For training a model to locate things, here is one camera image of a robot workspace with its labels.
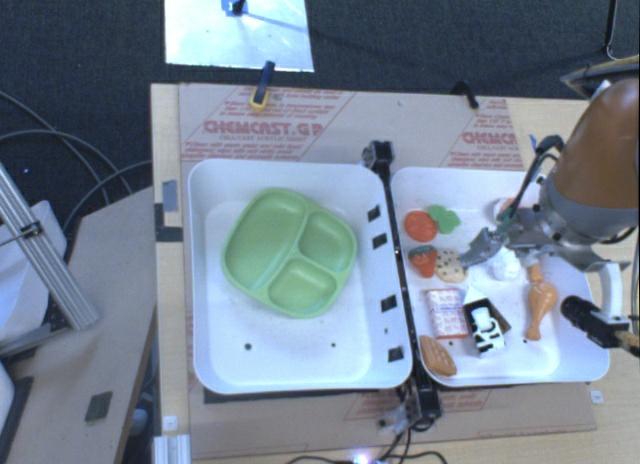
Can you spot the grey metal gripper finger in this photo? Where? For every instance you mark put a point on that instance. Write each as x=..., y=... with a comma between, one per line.
x=487, y=237
x=477, y=254

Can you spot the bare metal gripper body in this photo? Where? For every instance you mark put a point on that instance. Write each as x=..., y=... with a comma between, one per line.
x=535, y=234

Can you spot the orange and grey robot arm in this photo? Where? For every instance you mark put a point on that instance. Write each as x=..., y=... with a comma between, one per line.
x=597, y=152

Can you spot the beige dotted toy biscuit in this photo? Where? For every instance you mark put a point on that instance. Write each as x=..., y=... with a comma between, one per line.
x=450, y=266

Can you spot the white crumpled lump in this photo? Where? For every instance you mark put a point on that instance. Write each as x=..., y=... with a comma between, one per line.
x=506, y=266

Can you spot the green toy lettuce leaf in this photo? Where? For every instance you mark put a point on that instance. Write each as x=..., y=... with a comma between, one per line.
x=446, y=219

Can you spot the red toy strawberry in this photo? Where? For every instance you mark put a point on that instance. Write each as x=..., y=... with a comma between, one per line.
x=424, y=261

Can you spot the red toy tomato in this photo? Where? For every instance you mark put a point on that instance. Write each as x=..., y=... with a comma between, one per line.
x=419, y=226

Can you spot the pink and white packet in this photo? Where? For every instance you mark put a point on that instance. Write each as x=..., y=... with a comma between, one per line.
x=447, y=313

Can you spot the orange toy chicken drumstick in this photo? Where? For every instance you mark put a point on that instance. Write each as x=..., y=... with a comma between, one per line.
x=540, y=302

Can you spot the black and white milk carton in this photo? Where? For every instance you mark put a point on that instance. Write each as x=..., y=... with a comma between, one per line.
x=486, y=327

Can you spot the thin black rod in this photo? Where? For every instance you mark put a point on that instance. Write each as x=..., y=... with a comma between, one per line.
x=400, y=262

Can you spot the orange toy waffle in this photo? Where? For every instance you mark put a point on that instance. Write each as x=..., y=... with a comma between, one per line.
x=437, y=357

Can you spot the white plastic tray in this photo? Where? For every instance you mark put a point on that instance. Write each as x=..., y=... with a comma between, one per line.
x=300, y=352
x=500, y=367

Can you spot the brown cardboard board red print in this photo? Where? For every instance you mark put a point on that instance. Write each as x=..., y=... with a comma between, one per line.
x=325, y=127

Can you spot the green divided plate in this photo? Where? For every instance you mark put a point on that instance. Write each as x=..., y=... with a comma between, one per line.
x=280, y=247

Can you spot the black cylinder on white bracket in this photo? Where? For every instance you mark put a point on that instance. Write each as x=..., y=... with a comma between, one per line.
x=590, y=317

